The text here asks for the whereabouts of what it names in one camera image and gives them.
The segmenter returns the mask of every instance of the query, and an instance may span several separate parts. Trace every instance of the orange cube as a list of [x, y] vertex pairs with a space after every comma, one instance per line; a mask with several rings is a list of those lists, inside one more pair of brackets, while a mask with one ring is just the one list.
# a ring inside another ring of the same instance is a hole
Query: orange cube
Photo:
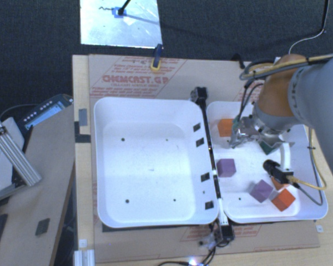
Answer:
[[221, 119], [218, 122], [218, 132], [220, 137], [230, 137], [232, 135], [233, 119]]
[[278, 182], [276, 181], [276, 179], [275, 179], [273, 176], [271, 177], [271, 181], [273, 182], [273, 185], [275, 186], [276, 190], [280, 190], [280, 189], [282, 189], [283, 187], [287, 187], [287, 186], [289, 186], [288, 184], [281, 184], [281, 183], [278, 183]]
[[284, 189], [271, 201], [280, 211], [283, 211], [289, 208], [295, 199], [287, 189]]

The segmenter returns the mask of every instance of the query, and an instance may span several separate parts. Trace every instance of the robotic arm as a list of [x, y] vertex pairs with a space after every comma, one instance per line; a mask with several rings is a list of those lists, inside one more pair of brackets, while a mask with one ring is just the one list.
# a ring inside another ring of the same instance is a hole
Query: robotic arm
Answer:
[[235, 119], [231, 147], [256, 140], [269, 154], [281, 146], [279, 136], [283, 132], [293, 125], [305, 124], [315, 129], [333, 173], [333, 57], [329, 61], [312, 62], [290, 54], [282, 57], [277, 65], [288, 62], [308, 65], [300, 68], [293, 65], [292, 69], [267, 78], [252, 115]]

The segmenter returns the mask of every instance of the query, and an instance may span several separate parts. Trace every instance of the block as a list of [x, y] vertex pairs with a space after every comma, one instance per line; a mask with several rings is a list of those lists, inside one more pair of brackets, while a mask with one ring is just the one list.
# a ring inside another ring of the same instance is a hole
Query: block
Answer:
[[230, 137], [232, 135], [233, 119], [221, 119], [218, 124], [220, 137]]
[[280, 211], [283, 211], [289, 208], [295, 199], [287, 189], [284, 189], [271, 201]]
[[260, 203], [263, 203], [266, 199], [269, 198], [273, 189], [274, 188], [271, 185], [267, 184], [264, 180], [261, 180], [254, 186], [249, 194], [257, 199]]
[[283, 189], [284, 187], [289, 186], [288, 184], [278, 183], [273, 176], [271, 177], [271, 181], [273, 182], [273, 185], [275, 186], [276, 190], [280, 190], [280, 189]]
[[219, 177], [231, 177], [236, 172], [234, 160], [232, 158], [221, 158], [216, 166]]

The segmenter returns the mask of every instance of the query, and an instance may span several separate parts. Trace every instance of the blue clamp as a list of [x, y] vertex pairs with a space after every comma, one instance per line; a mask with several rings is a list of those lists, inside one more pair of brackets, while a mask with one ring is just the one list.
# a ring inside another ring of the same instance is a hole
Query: blue clamp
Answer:
[[120, 7], [115, 7], [115, 8], [112, 8], [112, 15], [115, 17], [115, 18], [123, 18], [123, 16], [127, 16], [127, 11], [124, 10], [123, 11], [123, 15], [119, 15], [118, 14], [118, 10], [120, 9]]
[[162, 44], [158, 44], [156, 48], [154, 48], [153, 51], [153, 59], [152, 59], [152, 63], [150, 64], [150, 69], [152, 71], [158, 71], [160, 69], [160, 57], [162, 55], [162, 50], [163, 50], [163, 45]]

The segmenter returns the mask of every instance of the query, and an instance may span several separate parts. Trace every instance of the purple cube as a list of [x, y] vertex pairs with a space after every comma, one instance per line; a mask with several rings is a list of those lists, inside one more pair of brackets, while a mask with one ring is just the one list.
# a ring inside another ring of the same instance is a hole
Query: purple cube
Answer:
[[254, 186], [253, 190], [250, 192], [250, 195], [252, 195], [260, 203], [263, 203], [270, 196], [273, 189], [274, 188], [268, 185], [264, 180], [261, 180], [257, 185]]
[[231, 177], [235, 172], [235, 164], [232, 158], [221, 158], [217, 162], [217, 173], [219, 177]]

